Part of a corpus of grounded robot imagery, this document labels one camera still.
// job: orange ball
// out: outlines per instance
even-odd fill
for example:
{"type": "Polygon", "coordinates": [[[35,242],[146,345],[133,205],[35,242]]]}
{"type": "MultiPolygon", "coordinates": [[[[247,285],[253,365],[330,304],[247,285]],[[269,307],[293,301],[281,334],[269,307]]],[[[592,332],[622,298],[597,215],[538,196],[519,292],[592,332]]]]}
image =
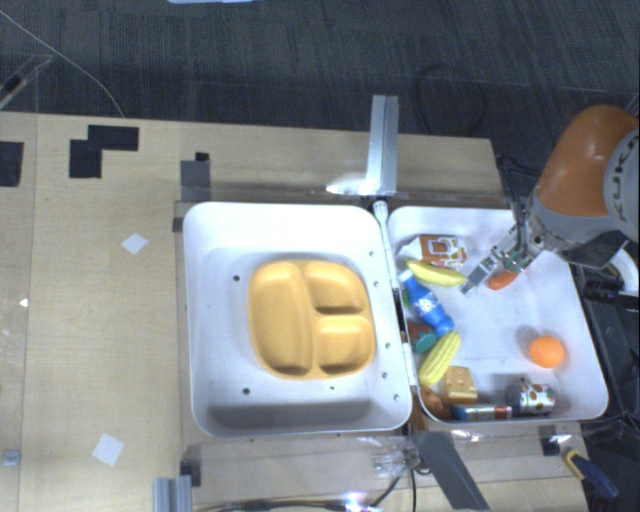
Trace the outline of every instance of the orange ball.
{"type": "Polygon", "coordinates": [[[543,368],[553,368],[564,360],[564,345],[553,336],[538,336],[529,345],[531,360],[543,368]]]}

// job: white paper square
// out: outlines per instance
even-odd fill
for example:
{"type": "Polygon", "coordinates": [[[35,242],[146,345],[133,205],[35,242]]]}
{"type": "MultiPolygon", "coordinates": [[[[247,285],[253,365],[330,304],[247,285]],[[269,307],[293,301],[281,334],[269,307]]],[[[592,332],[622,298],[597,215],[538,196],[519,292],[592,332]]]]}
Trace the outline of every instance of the white paper square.
{"type": "Polygon", "coordinates": [[[102,434],[92,455],[99,461],[109,464],[109,466],[115,466],[123,447],[124,443],[122,441],[118,441],[109,434],[102,434]]]}
{"type": "Polygon", "coordinates": [[[142,235],[138,233],[134,233],[129,238],[127,238],[124,242],[122,242],[122,247],[124,247],[131,254],[138,254],[140,250],[149,243],[142,235]]]}

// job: wooden surface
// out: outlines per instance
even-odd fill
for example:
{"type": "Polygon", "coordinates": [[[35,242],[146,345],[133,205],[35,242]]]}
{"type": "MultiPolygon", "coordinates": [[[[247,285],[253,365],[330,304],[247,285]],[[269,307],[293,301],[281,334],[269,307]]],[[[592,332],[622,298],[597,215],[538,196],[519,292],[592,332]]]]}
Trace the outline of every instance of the wooden surface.
{"type": "MultiPolygon", "coordinates": [[[[180,160],[192,160],[196,151],[210,153],[214,184],[322,189],[345,173],[364,170],[368,137],[47,115],[1,114],[0,123],[0,140],[33,140],[37,135],[22,464],[19,485],[17,470],[6,471],[15,468],[1,468],[0,506],[9,512],[151,510],[153,479],[175,477],[188,448],[182,444],[182,413],[188,404],[180,399],[171,230],[180,160]],[[86,139],[91,123],[140,127],[140,148],[104,151],[101,180],[69,179],[69,140],[86,139]],[[149,240],[137,255],[120,245],[134,233],[149,240]],[[103,433],[124,443],[114,466],[92,457],[103,433]]],[[[401,136],[399,146],[401,186],[479,195],[502,192],[487,141],[401,136]]],[[[29,162],[25,160],[26,171],[29,162]]],[[[33,188],[28,179],[21,188],[0,189],[2,214],[11,211],[22,222],[30,219],[25,211],[29,202],[19,197],[28,196],[29,190],[33,188]]],[[[0,240],[26,247],[26,242],[0,240]]],[[[2,264],[4,271],[7,262],[2,264]]],[[[11,378],[7,361],[0,356],[3,406],[4,379],[11,378]]],[[[463,455],[469,457],[470,470],[482,482],[490,504],[495,510],[583,510],[577,480],[568,476],[558,458],[541,457],[531,441],[515,457],[469,451],[463,455]],[[498,462],[512,468],[514,476],[504,479],[491,473],[498,462]],[[546,497],[549,489],[558,490],[554,498],[546,497]]],[[[271,482],[286,480],[302,466],[308,473],[298,474],[301,485],[289,482],[283,493],[343,492],[356,480],[358,487],[369,487],[363,490],[386,485],[370,469],[352,483],[354,474],[345,472],[348,468],[338,459],[314,455],[318,446],[327,446],[326,440],[315,447],[310,440],[304,457],[296,443],[287,440],[273,441],[269,449],[265,448],[269,442],[260,440],[233,444],[205,438],[203,442],[208,443],[204,451],[217,457],[210,460],[218,464],[220,474],[207,476],[212,489],[224,488],[225,496],[237,499],[268,490],[271,482]],[[335,482],[342,487],[333,489],[335,482]]],[[[369,453],[357,453],[368,465],[369,453]]],[[[407,485],[403,480],[385,502],[385,510],[407,508],[411,499],[407,485]]],[[[419,510],[449,509],[433,477],[424,477],[419,485],[419,510]]]]}

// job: carrot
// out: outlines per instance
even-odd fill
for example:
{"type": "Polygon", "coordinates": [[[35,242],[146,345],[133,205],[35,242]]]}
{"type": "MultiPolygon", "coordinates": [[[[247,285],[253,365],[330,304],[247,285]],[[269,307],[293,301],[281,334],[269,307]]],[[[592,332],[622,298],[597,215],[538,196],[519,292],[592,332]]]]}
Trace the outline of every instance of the carrot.
{"type": "Polygon", "coordinates": [[[489,278],[487,286],[492,290],[500,290],[515,281],[516,277],[519,275],[520,272],[509,272],[508,270],[504,270],[503,272],[489,278]]]}

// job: dark floor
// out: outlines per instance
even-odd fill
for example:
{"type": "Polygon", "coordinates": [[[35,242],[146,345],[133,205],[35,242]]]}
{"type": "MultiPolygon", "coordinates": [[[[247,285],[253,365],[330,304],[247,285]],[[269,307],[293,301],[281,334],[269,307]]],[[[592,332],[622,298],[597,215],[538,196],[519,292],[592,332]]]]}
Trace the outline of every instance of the dark floor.
{"type": "MultiPolygon", "coordinates": [[[[2,11],[98,77],[127,117],[366,131],[371,95],[393,94],[401,132],[491,139],[496,154],[522,166],[515,173],[522,194],[573,115],[597,102],[625,106],[638,92],[639,7],[638,0],[0,0],[2,11]]],[[[0,16],[0,80],[47,53],[0,16]]],[[[107,95],[60,57],[35,85],[8,110],[117,115],[107,95]]],[[[637,333],[637,316],[633,322],[637,333]]],[[[637,383],[637,356],[622,352],[614,367],[622,365],[625,379],[635,371],[637,383]]],[[[620,400],[638,413],[635,391],[620,400]]],[[[624,432],[624,443],[640,446],[624,432]]],[[[639,510],[640,476],[630,477],[640,475],[639,450],[620,455],[621,437],[615,446],[592,438],[592,458],[624,489],[609,510],[639,510]]]]}

